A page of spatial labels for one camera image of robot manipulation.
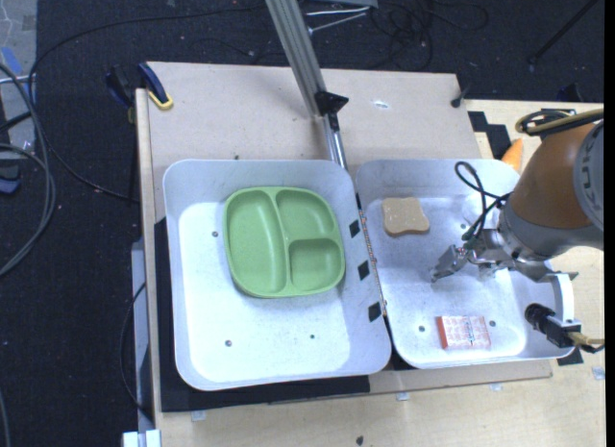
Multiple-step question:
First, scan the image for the green divided plate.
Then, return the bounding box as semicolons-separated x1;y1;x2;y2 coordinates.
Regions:
222;186;348;300

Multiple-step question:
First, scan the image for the black cylinder on white bracket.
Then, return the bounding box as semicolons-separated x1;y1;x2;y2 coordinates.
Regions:
524;271;583;349

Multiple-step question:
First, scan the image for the tan bread slice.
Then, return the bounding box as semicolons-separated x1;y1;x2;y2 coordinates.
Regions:
381;196;431;238

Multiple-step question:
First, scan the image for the pale wood board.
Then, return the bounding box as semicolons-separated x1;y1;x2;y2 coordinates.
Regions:
143;61;554;394

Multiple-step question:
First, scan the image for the orange carrot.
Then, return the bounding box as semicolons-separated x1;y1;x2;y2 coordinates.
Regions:
500;137;526;171

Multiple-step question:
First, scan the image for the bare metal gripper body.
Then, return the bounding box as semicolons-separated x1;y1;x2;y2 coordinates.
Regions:
461;227;521;274

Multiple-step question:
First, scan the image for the orange patterned carton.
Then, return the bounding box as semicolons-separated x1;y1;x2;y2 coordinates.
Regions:
434;313;493;352

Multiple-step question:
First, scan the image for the white plastic tray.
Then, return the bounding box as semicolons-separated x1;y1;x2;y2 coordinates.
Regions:
161;158;393;392
355;158;578;371

